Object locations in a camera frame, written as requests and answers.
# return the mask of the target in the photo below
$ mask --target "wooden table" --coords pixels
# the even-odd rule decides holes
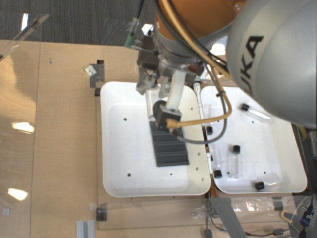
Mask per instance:
[[[1,237],[74,238],[76,221],[95,218],[98,110],[83,69],[104,60],[105,81],[136,82],[137,54],[124,47],[23,42],[0,62],[0,207],[16,208],[0,216]],[[17,121],[35,132],[9,129]],[[6,195],[12,186],[28,197],[12,201]],[[273,218],[243,227],[261,233],[287,225]],[[201,220],[193,226],[96,230],[96,237],[192,238],[202,237],[203,228]],[[211,228],[213,237],[229,237]]]

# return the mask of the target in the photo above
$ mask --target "black vial cap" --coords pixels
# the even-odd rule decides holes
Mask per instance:
[[[234,145],[233,146],[233,153],[234,154],[240,154],[240,145]]]
[[[206,132],[207,132],[207,135],[212,135],[213,134],[213,127],[211,127],[211,126],[206,127]]]
[[[256,190],[262,190],[265,188],[265,185],[262,181],[259,181],[254,184],[254,187],[256,188]]]
[[[221,178],[221,177],[222,177],[222,172],[221,172],[221,170],[220,170],[220,169],[215,170],[215,171],[213,172],[213,176],[214,176],[215,178]]]
[[[247,105],[247,104],[245,104],[245,103],[243,103],[243,104],[241,105],[241,109],[242,109],[243,111],[248,111],[249,108],[250,108],[250,106]]]

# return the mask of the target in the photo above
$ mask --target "cable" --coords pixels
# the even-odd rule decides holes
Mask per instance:
[[[175,38],[175,40],[185,49],[187,50],[189,53],[191,53],[193,56],[195,56],[196,58],[200,59],[199,55],[197,53],[195,53],[195,51],[192,50],[192,48],[175,32],[175,30],[170,26],[170,24],[168,23],[166,17],[164,16],[164,14],[161,11],[161,8],[159,6],[159,2],[158,0],[154,0],[155,2],[155,6],[156,6],[156,10],[157,13],[160,17],[160,19],[162,20],[163,24],[165,25],[165,27],[168,29],[168,31],[170,32],[170,34]]]
[[[210,215],[209,217],[210,217],[211,223],[212,223],[218,230],[227,232],[226,229],[223,229],[223,228],[221,228],[221,227],[219,227],[219,226],[217,226],[217,225],[215,224],[215,222],[213,221],[211,215]],[[257,234],[252,234],[252,233],[249,233],[249,232],[246,232],[246,231],[245,231],[245,234],[246,234],[247,236],[254,236],[254,237],[266,237],[266,236],[271,236],[271,235],[279,236],[279,235],[284,234],[284,232],[285,232],[285,231],[288,231],[288,230],[289,230],[289,229],[274,229],[273,232],[268,233],[268,234],[265,234],[265,235],[257,235]]]
[[[217,64],[215,61],[213,61],[209,56],[207,56],[194,42],[193,40],[188,36],[188,33],[186,32],[186,30],[184,30],[183,26],[180,24],[180,22],[177,20],[171,5],[169,4],[168,0],[162,0],[163,6],[168,14],[168,16],[171,18],[172,23],[174,24],[174,26],[176,27],[177,31],[180,33],[180,35],[184,38],[184,40],[189,44],[189,46],[197,53],[199,54],[199,56],[205,60],[209,65],[211,65],[211,70],[212,73],[215,75],[214,69],[213,67],[217,68],[217,70],[222,73],[223,75],[227,76],[228,78],[231,79],[231,76],[229,75],[229,73],[227,71],[225,71],[219,64]],[[219,79],[216,77],[216,81],[218,82],[220,89],[221,89],[221,93],[226,101],[226,104],[228,106],[228,112],[219,116],[219,117],[215,117],[215,118],[209,118],[209,119],[203,119],[203,120],[194,120],[194,121],[186,121],[186,122],[178,122],[175,121],[174,119],[166,119],[166,123],[167,123],[167,128],[174,130],[176,128],[180,128],[182,126],[190,126],[190,125],[197,125],[197,124],[202,124],[202,123],[207,123],[207,122],[213,122],[213,121],[217,121],[217,120],[221,120],[221,119],[225,119],[227,118],[231,113],[232,113],[232,107],[231,104],[228,100],[228,97],[226,95],[226,93],[224,92],[222,85],[219,81]]]
[[[141,11],[142,11],[142,8],[143,8],[144,1],[145,1],[145,0],[140,0],[140,2],[139,2],[139,6],[138,6],[138,11],[137,11],[137,16],[136,16],[136,18],[140,18],[140,15],[141,15]]]
[[[232,77],[230,74],[223,69],[217,62],[212,60],[208,55],[206,55],[193,41],[193,39],[189,36],[188,32],[184,29],[184,26],[179,22],[177,19],[173,9],[171,8],[170,3],[168,0],[162,0],[162,4],[166,10],[167,15],[171,19],[172,24],[175,26],[176,30],[180,34],[181,37],[189,44],[189,46],[203,59],[205,60],[209,65],[212,67],[215,67],[221,74],[226,76],[227,78],[232,80]]]
[[[182,20],[181,16],[179,15],[177,9],[175,8],[173,2],[171,0],[168,0],[170,6],[172,7],[177,19],[179,20],[179,22],[182,24],[182,26],[184,27],[184,29],[186,29],[186,31],[188,32],[188,34],[190,35],[190,37],[193,39],[193,41],[196,43],[197,46],[199,46],[202,50],[205,51],[205,53],[209,56],[209,57],[215,57],[217,58],[218,60],[222,61],[225,65],[224,68],[226,71],[228,71],[226,65],[227,65],[227,62],[224,61],[223,59],[221,59],[220,57],[214,55],[213,53],[211,53],[201,42],[198,41],[198,39],[193,35],[193,33],[191,32],[191,30],[187,27],[187,25],[184,23],[184,21]]]
[[[216,76],[216,72],[215,72],[215,69],[213,67],[211,67],[211,72],[212,74],[214,75],[214,78],[217,82],[217,84],[219,85],[219,88],[220,88],[220,95],[223,96],[227,106],[228,106],[228,112],[221,115],[221,116],[218,116],[218,117],[214,117],[214,118],[208,118],[208,119],[201,119],[201,120],[193,120],[193,121],[183,121],[183,122],[179,122],[179,121],[176,121],[174,119],[171,119],[171,118],[167,118],[166,119],[166,124],[167,124],[167,128],[170,129],[170,130],[174,130],[176,128],[180,128],[180,127],[183,127],[183,126],[191,126],[191,125],[198,125],[198,124],[203,124],[203,123],[208,123],[208,122],[214,122],[214,121],[218,121],[218,120],[222,120],[222,119],[225,119],[227,118],[229,115],[231,115],[232,113],[232,106],[231,106],[231,103],[229,102],[228,100],[228,97],[226,95],[226,92],[224,91],[223,87],[222,87],[222,84],[220,83],[220,80],[218,79],[218,77]]]
[[[206,230],[208,229],[208,216],[206,216]]]
[[[144,1],[145,0],[140,0],[136,16],[132,19],[132,23],[131,23],[131,26],[129,29],[129,34],[128,34],[127,39],[126,39],[125,44],[124,44],[124,46],[127,48],[132,47],[132,44],[134,41],[134,34],[135,34],[137,27],[138,27],[138,24],[139,24],[139,18],[141,15]]]
[[[213,219],[212,219],[212,216],[210,216],[210,220],[211,220],[211,223],[218,229],[218,230],[221,230],[221,231],[224,231],[224,232],[227,232],[227,230],[226,229],[223,229],[223,228],[221,228],[221,227],[218,227],[215,223],[214,223],[214,221],[213,221]]]
[[[210,75],[211,79],[214,82],[214,85],[216,86],[216,89],[218,90],[218,93],[219,93],[219,96],[220,96],[220,99],[221,99],[223,113],[225,114],[226,113],[226,105],[225,105],[224,98],[223,98],[222,94],[220,94],[220,92],[221,92],[220,87],[219,87],[217,81],[215,80],[213,74],[208,70],[208,68],[206,68],[206,71]],[[204,140],[204,141],[198,141],[198,140],[191,140],[191,139],[183,138],[183,137],[181,137],[179,135],[176,135],[176,134],[174,134],[174,135],[175,135],[177,140],[182,141],[184,143],[190,143],[190,144],[211,144],[211,143],[214,143],[214,142],[218,141],[219,139],[221,139],[223,137],[223,135],[225,134],[226,130],[227,130],[227,118],[225,118],[224,121],[223,121],[223,127],[222,127],[221,133],[219,134],[219,136],[217,136],[217,137],[215,137],[213,139]]]

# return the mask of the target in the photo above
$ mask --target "metal bracket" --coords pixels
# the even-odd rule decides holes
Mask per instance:
[[[95,238],[95,220],[77,221],[77,238]]]
[[[273,197],[274,211],[283,211],[283,201],[281,197]]]
[[[107,221],[108,213],[107,213],[107,205],[102,204],[96,209],[96,220],[97,221]]]
[[[89,75],[89,87],[95,88],[96,82],[105,81],[105,66],[103,60],[97,60],[97,64],[90,64],[85,71]]]

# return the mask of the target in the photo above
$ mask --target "black cable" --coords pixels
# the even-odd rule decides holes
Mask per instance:
[[[173,2],[171,0],[168,0],[168,2],[170,3],[177,19],[180,21],[180,23],[183,25],[183,27],[186,29],[186,31],[188,32],[188,34],[190,35],[190,37],[192,38],[192,40],[196,43],[197,46],[199,46],[203,51],[205,51],[205,53],[213,59],[213,57],[217,58],[218,60],[222,61],[223,63],[225,63],[225,65],[223,66],[222,64],[220,64],[219,62],[217,62],[216,60],[214,60],[216,63],[218,63],[223,69],[225,69],[226,71],[228,71],[227,69],[227,63],[226,61],[224,61],[223,59],[221,59],[220,57],[214,55],[213,53],[211,53],[200,41],[198,41],[198,39],[194,36],[194,34],[192,33],[192,31],[188,28],[188,26],[184,23],[183,19],[181,18],[181,16],[179,15],[177,9],[175,8]]]
[[[205,68],[206,68],[206,71],[208,72],[209,76],[213,80],[214,85],[216,86],[216,89],[217,89],[217,91],[219,93],[219,96],[220,96],[220,99],[221,99],[223,113],[225,114],[227,112],[227,109],[226,109],[226,104],[225,104],[224,98],[223,98],[223,96],[221,94],[220,87],[219,87],[217,81],[215,80],[213,74],[208,70],[207,67],[205,67]],[[221,139],[223,137],[223,135],[225,134],[226,130],[227,130],[227,118],[225,118],[224,121],[223,121],[223,127],[222,127],[221,133],[217,137],[215,137],[213,139],[204,140],[204,141],[198,141],[198,140],[191,140],[191,139],[187,139],[187,138],[181,137],[181,136],[179,136],[179,134],[176,134],[176,132],[174,132],[174,135],[176,136],[177,140],[182,141],[184,143],[190,143],[190,144],[211,144],[211,143],[214,143],[214,142],[218,141],[219,139]]]
[[[212,219],[212,216],[210,216],[210,220],[211,220],[211,223],[218,229],[218,230],[221,230],[221,231],[224,231],[224,232],[227,232],[227,230],[226,229],[223,229],[223,228],[221,228],[221,227],[219,227],[219,226],[217,226],[215,223],[214,223],[214,221],[213,221],[213,219]]]
[[[170,26],[170,24],[168,23],[166,17],[164,16],[164,14],[161,11],[161,8],[159,6],[159,2],[158,0],[154,0],[154,4],[157,10],[157,13],[160,17],[160,19],[162,20],[163,24],[165,25],[165,27],[167,28],[167,30],[170,32],[170,34],[174,37],[174,39],[186,50],[188,51],[190,54],[192,54],[194,57],[198,58],[199,60],[201,59],[200,56],[187,44],[187,42],[185,42],[177,33],[176,31]]]
[[[140,18],[140,15],[141,15],[141,11],[142,11],[142,8],[143,8],[144,1],[145,1],[145,0],[140,0],[140,2],[139,2],[139,6],[138,6],[138,11],[137,11],[136,18]]]
[[[223,228],[217,226],[217,225],[215,224],[215,222],[213,221],[211,215],[210,215],[209,217],[210,217],[211,223],[212,223],[218,230],[221,230],[221,231],[224,231],[224,232],[228,232],[226,229],[223,229]],[[265,234],[265,235],[252,234],[252,233],[249,233],[249,232],[246,232],[246,231],[245,231],[245,234],[246,234],[247,236],[266,237],[266,236],[271,236],[271,235],[275,235],[275,236],[276,236],[276,235],[282,235],[285,231],[288,231],[288,230],[289,230],[289,229],[282,229],[282,230],[281,230],[281,231],[282,231],[281,234],[275,234],[275,233],[274,233],[275,230],[273,230],[273,232],[268,233],[268,234]]]

